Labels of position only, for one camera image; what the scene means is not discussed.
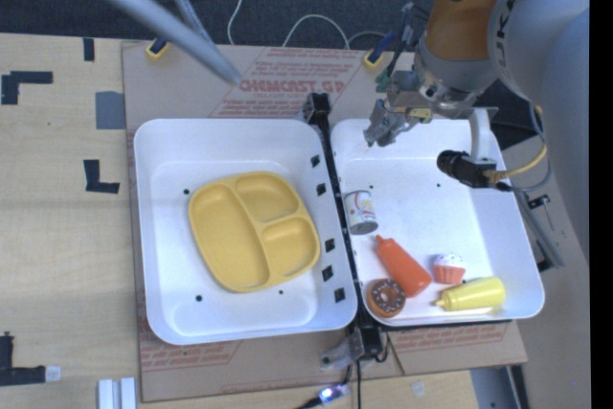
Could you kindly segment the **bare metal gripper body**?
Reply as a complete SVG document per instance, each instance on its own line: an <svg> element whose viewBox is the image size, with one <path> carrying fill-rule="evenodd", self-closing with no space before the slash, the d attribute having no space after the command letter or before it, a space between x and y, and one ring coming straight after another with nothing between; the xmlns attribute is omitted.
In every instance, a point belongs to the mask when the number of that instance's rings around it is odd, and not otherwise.
<svg viewBox="0 0 613 409"><path fill-rule="evenodd" d="M390 111L423 121L467 118L479 96L479 91L447 87L429 72L420 75L417 71L395 71L386 90Z"/></svg>

